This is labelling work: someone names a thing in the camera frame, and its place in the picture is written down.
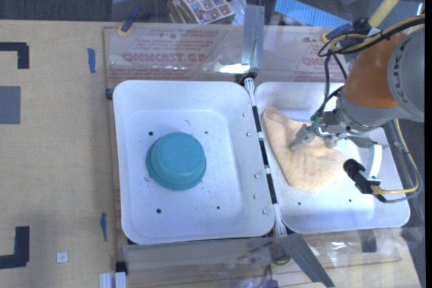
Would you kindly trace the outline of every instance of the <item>gray tape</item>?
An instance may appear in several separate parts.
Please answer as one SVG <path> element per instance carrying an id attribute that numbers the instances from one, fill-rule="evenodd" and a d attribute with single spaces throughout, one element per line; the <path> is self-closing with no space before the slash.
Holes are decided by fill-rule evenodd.
<path id="1" fill-rule="evenodd" d="M 21 87 L 0 86 L 0 125 L 21 123 Z"/>

